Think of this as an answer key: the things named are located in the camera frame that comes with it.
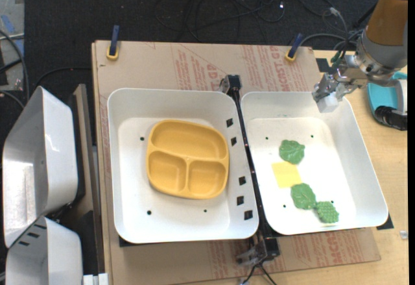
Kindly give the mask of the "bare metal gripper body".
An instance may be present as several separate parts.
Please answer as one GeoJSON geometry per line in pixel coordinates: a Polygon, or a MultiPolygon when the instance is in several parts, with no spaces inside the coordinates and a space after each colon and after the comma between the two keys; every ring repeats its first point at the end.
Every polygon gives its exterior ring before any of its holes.
{"type": "Polygon", "coordinates": [[[393,75],[399,68],[383,65],[370,55],[340,55],[332,59],[334,79],[344,85],[362,88],[368,83],[391,86],[393,75]]]}

